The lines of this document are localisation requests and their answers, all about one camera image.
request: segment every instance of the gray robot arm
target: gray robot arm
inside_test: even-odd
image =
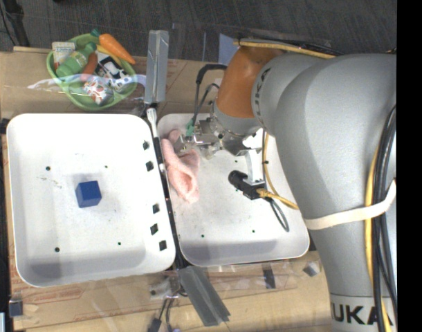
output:
[[[396,104],[396,56],[320,60],[286,53],[260,71],[251,102],[275,136],[282,167],[305,219],[364,206],[367,177],[385,119]],[[388,181],[396,175],[392,145]],[[386,213],[396,267],[396,204]],[[311,231],[327,275],[333,331],[377,331],[364,222]],[[389,293],[382,286],[383,296]],[[384,299],[395,324],[389,299]]]

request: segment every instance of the pink cloth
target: pink cloth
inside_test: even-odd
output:
[[[199,183],[197,174],[199,172],[200,156],[196,150],[178,156],[174,152],[173,144],[177,141],[181,132],[178,129],[172,130],[168,139],[162,139],[162,152],[165,158],[168,181],[176,190],[179,197],[188,203],[199,200]]]

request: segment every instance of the plastic bowl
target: plastic bowl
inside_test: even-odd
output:
[[[77,49],[83,49],[88,42],[99,44],[99,39],[90,35],[89,33],[74,37],[69,41],[75,42]],[[123,59],[120,59],[120,61],[122,62],[123,70],[125,70],[130,76],[136,74],[130,63]],[[70,77],[58,77],[56,75],[54,70],[54,57],[52,51],[46,57],[46,68],[48,69],[50,75],[53,77],[55,83],[62,88],[70,101],[84,111],[96,112],[112,107],[131,95],[137,87],[137,83],[134,82],[130,84],[123,93],[119,93],[116,90],[113,90],[114,97],[111,98],[106,104],[99,106],[89,95],[86,94],[83,88],[84,82],[81,81],[78,76],[73,75]]]

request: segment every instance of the orange toy carrot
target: orange toy carrot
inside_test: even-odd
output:
[[[123,60],[126,60],[130,64],[135,64],[136,61],[133,59],[133,57],[127,52],[127,50],[123,47],[122,44],[120,44],[116,38],[114,38],[109,33],[103,33],[100,34],[99,30],[97,28],[94,28],[91,31],[91,35],[98,37],[100,45],[107,49],[111,54],[114,54],[115,56],[122,58]]]
[[[96,66],[98,65],[98,55],[95,52],[92,52],[88,56],[88,64],[84,67],[84,70],[82,71],[82,74],[80,76],[80,80],[83,82],[86,82],[89,77],[94,74],[94,70]]]

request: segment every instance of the cardboard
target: cardboard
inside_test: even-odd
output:
[[[11,119],[22,113],[81,113],[67,96],[50,80],[46,70],[48,50],[15,48],[0,52],[1,117]],[[137,73],[145,73],[146,58],[137,57]],[[203,62],[170,60],[168,64],[166,101],[159,105],[158,116],[169,113],[191,113],[194,106],[196,74]],[[205,87],[219,82],[222,71],[205,75],[199,97]],[[117,109],[135,113],[134,100],[122,102]],[[209,95],[210,100],[215,91]],[[4,181],[10,283],[12,299],[21,299],[23,315],[14,318],[16,331],[146,331],[151,319],[159,312],[162,300],[151,294],[159,284],[175,272],[132,276],[50,288],[35,288],[19,276],[15,264],[9,163],[6,137],[2,136]],[[318,261],[316,252],[299,259],[271,263],[276,289],[267,289],[261,264],[210,268],[210,281],[231,312],[228,327],[206,328],[206,331],[263,331],[265,329],[329,324],[329,293],[323,271],[315,277],[303,273],[309,261]],[[188,298],[177,301],[172,309],[172,321],[181,329],[205,330]]]

